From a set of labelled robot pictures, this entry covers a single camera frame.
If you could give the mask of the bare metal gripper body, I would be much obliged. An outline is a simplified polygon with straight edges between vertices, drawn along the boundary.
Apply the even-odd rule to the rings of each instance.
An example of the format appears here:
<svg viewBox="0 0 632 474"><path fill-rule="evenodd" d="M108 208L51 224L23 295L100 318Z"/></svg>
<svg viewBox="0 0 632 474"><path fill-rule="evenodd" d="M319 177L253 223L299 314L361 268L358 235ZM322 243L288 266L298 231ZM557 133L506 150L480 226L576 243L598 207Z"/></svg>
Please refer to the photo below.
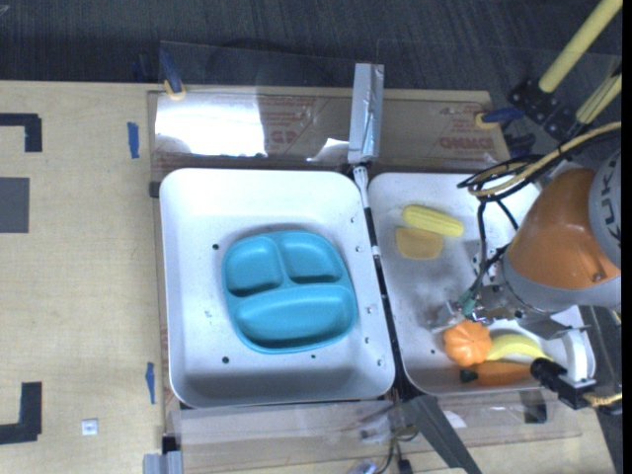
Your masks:
<svg viewBox="0 0 632 474"><path fill-rule="evenodd" d="M521 302L507 285L471 287L466 291L466 318L485 326L497 320L515 321L523 330L543 339L561 339L571 332L585 332L586 325L564 325Z"/></svg>

